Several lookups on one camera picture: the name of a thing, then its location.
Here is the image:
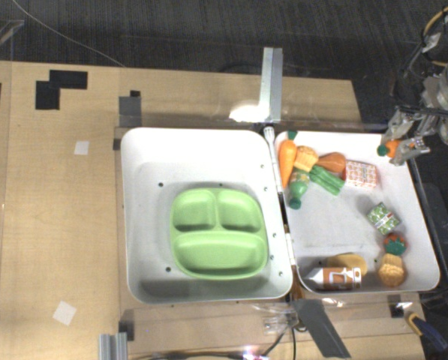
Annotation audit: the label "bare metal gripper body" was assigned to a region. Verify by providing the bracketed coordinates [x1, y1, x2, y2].
[419, 73, 448, 146]

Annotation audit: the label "small orange carrot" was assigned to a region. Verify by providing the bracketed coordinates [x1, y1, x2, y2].
[376, 139, 402, 159]

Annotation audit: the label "orange and white carton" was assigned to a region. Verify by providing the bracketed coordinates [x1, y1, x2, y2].
[344, 160, 379, 191]

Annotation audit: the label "brown chicken drumstick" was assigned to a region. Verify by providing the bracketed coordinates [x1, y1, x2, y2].
[317, 151, 347, 175]

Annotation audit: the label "green and white can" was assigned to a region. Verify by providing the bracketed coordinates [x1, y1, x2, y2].
[365, 201, 401, 236]

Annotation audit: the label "green beans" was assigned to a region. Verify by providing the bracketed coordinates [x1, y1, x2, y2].
[308, 164, 346, 197]

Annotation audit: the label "yellow cupcake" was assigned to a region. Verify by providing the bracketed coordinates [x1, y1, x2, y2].
[293, 145, 320, 173]

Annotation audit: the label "red strawberry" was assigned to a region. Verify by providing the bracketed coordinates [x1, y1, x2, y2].
[382, 232, 408, 257]

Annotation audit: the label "white plastic tray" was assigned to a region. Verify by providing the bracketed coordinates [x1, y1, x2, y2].
[273, 130, 442, 295]
[119, 126, 294, 306]

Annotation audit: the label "large orange carrot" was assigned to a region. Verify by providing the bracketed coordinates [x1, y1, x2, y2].
[278, 130, 299, 190]

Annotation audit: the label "green bottle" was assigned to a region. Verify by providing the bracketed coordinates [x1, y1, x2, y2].
[287, 167, 311, 211]

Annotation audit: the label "yellow pineapple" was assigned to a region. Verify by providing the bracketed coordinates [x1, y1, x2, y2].
[377, 253, 407, 288]

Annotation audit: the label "tan bread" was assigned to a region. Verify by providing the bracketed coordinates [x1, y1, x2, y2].
[326, 252, 368, 278]

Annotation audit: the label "pale wood board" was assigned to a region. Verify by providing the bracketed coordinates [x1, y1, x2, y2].
[113, 67, 426, 360]

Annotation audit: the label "green divided plate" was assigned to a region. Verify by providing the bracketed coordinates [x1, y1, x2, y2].
[169, 187, 269, 281]

